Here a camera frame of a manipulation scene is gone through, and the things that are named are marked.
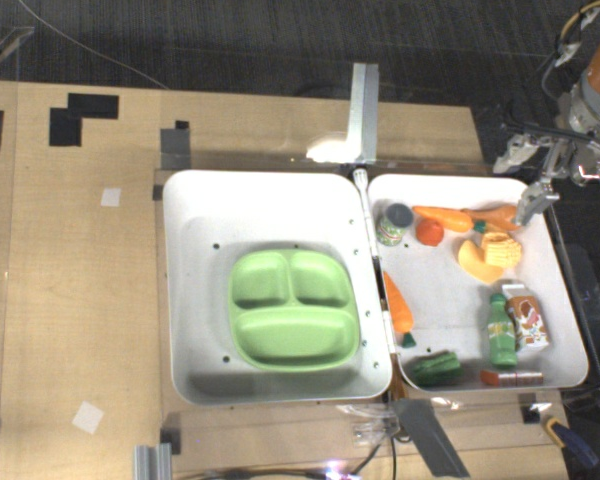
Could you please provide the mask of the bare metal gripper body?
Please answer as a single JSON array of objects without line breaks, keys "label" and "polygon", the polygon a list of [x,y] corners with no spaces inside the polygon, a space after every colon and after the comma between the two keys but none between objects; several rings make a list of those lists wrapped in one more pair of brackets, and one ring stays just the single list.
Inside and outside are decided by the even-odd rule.
[{"label": "bare metal gripper body", "polygon": [[593,102],[588,102],[582,95],[562,95],[558,108],[558,130],[575,132],[585,139],[557,139],[544,161],[542,178],[569,178],[579,186],[600,184],[600,97],[593,96]]}]

